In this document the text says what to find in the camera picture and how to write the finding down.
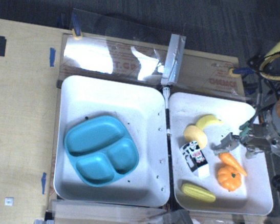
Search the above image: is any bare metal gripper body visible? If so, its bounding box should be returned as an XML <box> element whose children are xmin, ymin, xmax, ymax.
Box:
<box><xmin>236</xmin><ymin>122</ymin><xmax>280</xmax><ymax>160</ymax></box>

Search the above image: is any orange carrot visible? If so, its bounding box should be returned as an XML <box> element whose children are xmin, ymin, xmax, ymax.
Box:
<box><xmin>217</xmin><ymin>151</ymin><xmax>251</xmax><ymax>177</ymax></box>

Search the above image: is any cow print milk carton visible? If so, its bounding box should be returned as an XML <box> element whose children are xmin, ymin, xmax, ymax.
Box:
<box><xmin>176</xmin><ymin>138</ymin><xmax>215</xmax><ymax>181</ymax></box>

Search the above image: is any yellow banana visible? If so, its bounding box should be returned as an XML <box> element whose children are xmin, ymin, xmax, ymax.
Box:
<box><xmin>195</xmin><ymin>112</ymin><xmax>225</xmax><ymax>134</ymax></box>

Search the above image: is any orange pumpkin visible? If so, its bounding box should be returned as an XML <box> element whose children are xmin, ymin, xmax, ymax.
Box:
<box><xmin>215</xmin><ymin>164</ymin><xmax>245</xmax><ymax>193</ymax></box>

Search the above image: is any yellow corn cob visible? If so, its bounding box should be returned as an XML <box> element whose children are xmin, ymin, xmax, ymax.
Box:
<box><xmin>179</xmin><ymin>181</ymin><xmax>218</xmax><ymax>204</ymax></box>

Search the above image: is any white plastic tray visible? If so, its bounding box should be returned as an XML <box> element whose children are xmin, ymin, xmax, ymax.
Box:
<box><xmin>46</xmin><ymin>73</ymin><xmax>185</xmax><ymax>215</ymax></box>
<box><xmin>153</xmin><ymin>90</ymin><xmax>280</xmax><ymax>222</ymax></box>

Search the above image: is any blue divided plate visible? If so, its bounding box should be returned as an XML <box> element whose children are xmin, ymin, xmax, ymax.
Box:
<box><xmin>58</xmin><ymin>109</ymin><xmax>145</xmax><ymax>193</ymax></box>

